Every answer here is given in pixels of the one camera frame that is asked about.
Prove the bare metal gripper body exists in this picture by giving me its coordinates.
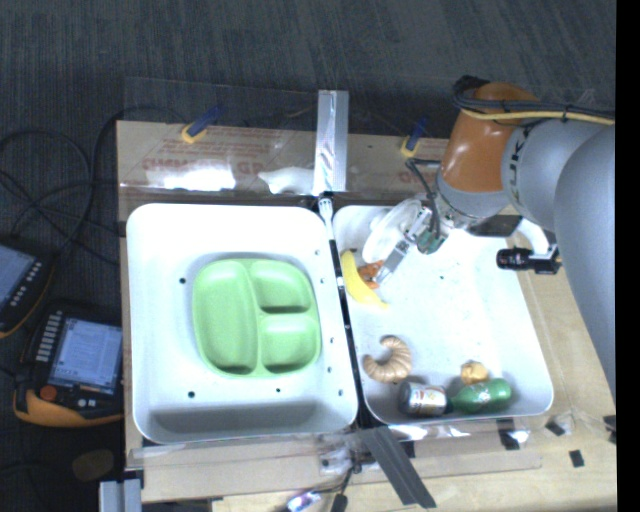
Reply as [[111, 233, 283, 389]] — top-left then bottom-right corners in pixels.
[[401, 197, 472, 250]]

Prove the orange carrot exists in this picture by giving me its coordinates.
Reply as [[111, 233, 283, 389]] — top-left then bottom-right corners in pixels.
[[357, 259, 386, 291]]

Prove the yellow banana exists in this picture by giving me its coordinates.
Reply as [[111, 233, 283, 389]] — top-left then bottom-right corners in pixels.
[[339, 248, 390, 309]]

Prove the white plastic tray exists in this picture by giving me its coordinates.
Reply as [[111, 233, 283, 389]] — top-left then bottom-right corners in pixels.
[[125, 202, 360, 445], [331, 203, 555, 427]]

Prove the tan croissant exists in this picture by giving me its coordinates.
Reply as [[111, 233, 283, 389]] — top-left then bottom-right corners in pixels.
[[362, 334, 414, 385]]

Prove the tan biscuit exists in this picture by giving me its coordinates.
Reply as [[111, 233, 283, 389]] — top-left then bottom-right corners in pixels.
[[459, 359, 490, 386]]

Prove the silver can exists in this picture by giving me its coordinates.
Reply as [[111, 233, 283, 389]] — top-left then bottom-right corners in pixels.
[[397, 381, 449, 418]]

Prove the green divided plate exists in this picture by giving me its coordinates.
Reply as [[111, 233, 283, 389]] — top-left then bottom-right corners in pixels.
[[191, 258, 322, 379]]

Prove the brown cardboard board red print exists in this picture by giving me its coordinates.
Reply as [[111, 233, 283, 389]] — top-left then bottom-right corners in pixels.
[[115, 119, 617, 512]]

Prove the black cylinder on white bracket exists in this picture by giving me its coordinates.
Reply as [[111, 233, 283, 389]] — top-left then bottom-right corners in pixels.
[[495, 217, 562, 276]]

